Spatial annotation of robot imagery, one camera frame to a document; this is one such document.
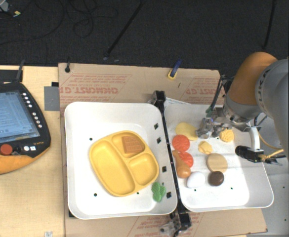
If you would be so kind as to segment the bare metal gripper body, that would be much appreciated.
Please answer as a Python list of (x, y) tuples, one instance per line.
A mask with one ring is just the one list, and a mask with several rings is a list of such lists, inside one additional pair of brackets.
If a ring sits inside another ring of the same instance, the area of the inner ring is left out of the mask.
[(248, 119), (235, 114), (226, 107), (215, 107), (208, 110), (203, 122), (207, 127), (234, 127), (236, 129), (248, 129)]

